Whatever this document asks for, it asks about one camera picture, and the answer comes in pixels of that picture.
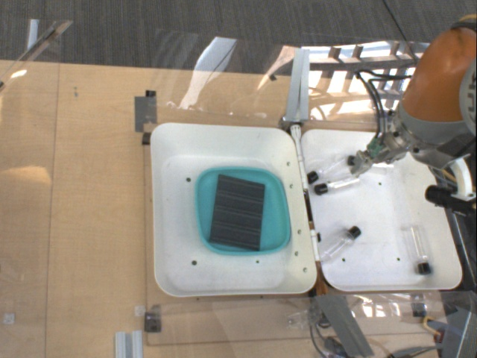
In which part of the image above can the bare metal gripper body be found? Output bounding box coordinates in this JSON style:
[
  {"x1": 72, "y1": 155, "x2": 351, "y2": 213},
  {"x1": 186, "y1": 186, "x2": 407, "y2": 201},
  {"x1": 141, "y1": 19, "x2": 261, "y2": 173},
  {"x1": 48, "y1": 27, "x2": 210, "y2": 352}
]
[{"x1": 356, "y1": 130, "x2": 408, "y2": 164}]

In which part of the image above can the clear bottle with black cap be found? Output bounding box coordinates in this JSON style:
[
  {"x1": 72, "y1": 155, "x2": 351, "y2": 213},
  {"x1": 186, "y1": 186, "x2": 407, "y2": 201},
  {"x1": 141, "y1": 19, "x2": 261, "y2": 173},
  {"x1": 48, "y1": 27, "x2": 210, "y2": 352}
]
[
  {"x1": 402, "y1": 224, "x2": 433, "y2": 276},
  {"x1": 319, "y1": 225, "x2": 362, "y2": 263},
  {"x1": 314, "y1": 177, "x2": 361, "y2": 197},
  {"x1": 306, "y1": 155, "x2": 351, "y2": 186}
]

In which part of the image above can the white plastic tray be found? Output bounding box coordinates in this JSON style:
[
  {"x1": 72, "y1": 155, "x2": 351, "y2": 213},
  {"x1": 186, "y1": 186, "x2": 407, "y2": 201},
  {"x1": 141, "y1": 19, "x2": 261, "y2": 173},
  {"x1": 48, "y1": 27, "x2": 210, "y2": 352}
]
[
  {"x1": 149, "y1": 122, "x2": 318, "y2": 298},
  {"x1": 300, "y1": 128, "x2": 464, "y2": 292}
]

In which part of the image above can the teal plate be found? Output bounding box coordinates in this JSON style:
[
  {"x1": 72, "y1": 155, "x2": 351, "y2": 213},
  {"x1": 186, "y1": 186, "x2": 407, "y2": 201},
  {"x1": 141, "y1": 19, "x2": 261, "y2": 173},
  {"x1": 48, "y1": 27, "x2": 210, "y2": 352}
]
[{"x1": 195, "y1": 166, "x2": 292, "y2": 257}]

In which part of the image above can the dark grey ribbed block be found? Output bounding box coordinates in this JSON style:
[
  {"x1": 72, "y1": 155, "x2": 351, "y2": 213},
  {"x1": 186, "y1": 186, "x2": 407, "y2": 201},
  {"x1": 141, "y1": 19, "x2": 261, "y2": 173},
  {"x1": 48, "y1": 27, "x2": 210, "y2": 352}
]
[{"x1": 208, "y1": 174, "x2": 267, "y2": 253}]

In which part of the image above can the black cylinder on white bracket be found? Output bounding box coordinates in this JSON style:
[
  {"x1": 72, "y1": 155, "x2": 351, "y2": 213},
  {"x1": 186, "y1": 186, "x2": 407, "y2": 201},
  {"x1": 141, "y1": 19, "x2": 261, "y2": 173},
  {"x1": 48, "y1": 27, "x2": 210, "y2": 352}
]
[{"x1": 425, "y1": 155, "x2": 477, "y2": 216}]

